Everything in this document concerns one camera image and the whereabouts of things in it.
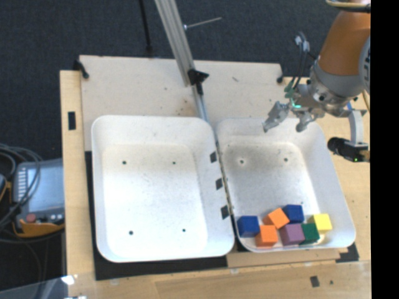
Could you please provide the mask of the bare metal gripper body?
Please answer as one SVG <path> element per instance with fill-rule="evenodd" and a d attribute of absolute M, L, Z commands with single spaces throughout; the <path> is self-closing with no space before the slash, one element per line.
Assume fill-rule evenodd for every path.
<path fill-rule="evenodd" d="M 346 117 L 346 105 L 351 96 L 342 96 L 322 83 L 300 83 L 289 89 L 289 108 L 300 119 L 318 119 L 326 113 Z"/>

